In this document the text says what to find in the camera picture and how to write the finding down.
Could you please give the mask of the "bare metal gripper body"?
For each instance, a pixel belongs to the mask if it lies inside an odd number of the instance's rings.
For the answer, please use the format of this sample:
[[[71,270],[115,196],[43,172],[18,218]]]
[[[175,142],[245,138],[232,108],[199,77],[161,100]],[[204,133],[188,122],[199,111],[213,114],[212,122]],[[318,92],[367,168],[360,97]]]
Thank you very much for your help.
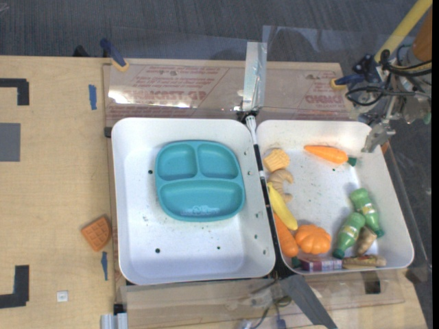
[[[397,95],[391,97],[385,107],[385,120],[404,120],[411,124],[421,120],[428,125],[431,122],[431,98],[426,94]]]

